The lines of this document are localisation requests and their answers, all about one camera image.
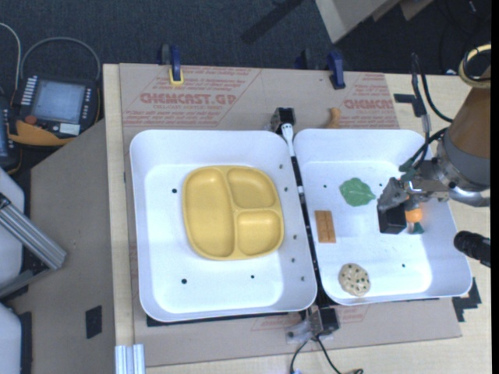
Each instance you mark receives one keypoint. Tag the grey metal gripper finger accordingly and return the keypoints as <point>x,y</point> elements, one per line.
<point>391,195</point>
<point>414,200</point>

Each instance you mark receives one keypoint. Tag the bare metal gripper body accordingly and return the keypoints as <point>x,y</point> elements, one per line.
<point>429,177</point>

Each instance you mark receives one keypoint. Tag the orange carrot with green top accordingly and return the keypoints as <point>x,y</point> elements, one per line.
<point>414,216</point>

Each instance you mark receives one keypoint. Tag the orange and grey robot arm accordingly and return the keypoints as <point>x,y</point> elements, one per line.
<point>469,131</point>

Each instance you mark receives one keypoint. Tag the green lettuce leaf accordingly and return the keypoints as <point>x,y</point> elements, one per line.
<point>355,193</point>

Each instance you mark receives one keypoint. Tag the white plastic tray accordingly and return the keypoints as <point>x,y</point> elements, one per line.
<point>163,248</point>
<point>390,255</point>

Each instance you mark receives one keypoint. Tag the orange rectangular biscuit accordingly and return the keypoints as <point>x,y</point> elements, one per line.
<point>325,226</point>

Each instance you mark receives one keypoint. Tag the thin black and white rod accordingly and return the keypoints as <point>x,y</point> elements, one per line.
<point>300,193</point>

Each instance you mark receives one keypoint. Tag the beige cookie with green dots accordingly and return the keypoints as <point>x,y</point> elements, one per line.
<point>354,280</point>

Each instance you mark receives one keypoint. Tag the tan toy bread piece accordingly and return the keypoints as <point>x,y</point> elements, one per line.
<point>333,117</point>

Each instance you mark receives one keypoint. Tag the yellow divided plate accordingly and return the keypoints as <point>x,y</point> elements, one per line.
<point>230,212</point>

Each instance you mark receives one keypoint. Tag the brown cardboard board red print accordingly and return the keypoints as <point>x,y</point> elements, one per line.
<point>234,99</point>

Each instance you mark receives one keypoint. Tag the black cylinder on white bracket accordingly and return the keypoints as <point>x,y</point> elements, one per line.
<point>473,245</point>

